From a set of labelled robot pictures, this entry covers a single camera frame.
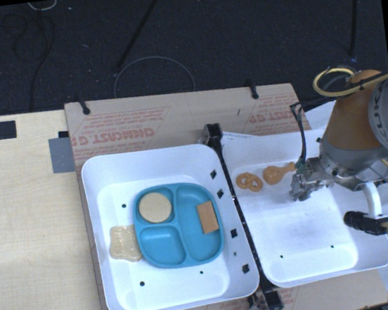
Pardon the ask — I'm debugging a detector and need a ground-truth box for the tan rectangular cracker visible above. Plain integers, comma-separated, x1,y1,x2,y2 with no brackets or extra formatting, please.
195,199,221,236

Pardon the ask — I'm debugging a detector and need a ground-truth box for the brown chicken drumstick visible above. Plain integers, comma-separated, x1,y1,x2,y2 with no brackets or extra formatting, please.
261,161,299,188

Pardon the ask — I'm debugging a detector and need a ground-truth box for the black cylinder on white bracket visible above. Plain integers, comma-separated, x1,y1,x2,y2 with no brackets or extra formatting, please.
338,179,388,240

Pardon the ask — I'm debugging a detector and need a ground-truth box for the brown cardboard board red print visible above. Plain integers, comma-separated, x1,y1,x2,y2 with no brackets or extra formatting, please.
63,65,388,310

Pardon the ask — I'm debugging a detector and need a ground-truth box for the brown pretzel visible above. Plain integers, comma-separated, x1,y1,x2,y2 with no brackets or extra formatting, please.
234,170,265,195

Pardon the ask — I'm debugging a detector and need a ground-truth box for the thin black rod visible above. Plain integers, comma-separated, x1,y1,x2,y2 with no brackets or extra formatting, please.
211,132,272,299

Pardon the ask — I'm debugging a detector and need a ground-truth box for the white plastic tray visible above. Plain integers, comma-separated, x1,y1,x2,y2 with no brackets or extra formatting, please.
220,118,388,295
78,136,265,310

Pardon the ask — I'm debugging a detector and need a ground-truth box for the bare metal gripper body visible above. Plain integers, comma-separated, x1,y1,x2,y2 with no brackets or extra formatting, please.
294,151,361,198

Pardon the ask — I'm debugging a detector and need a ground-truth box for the blue divided plate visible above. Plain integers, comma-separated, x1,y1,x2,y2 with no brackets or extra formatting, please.
129,177,228,274

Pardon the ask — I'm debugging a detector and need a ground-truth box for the black block with thin wires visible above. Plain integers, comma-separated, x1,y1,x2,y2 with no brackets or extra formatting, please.
201,122,224,147
260,288,285,310

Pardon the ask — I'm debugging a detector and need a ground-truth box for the round beige biscuit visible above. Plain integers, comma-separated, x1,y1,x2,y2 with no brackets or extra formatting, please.
136,189,175,226

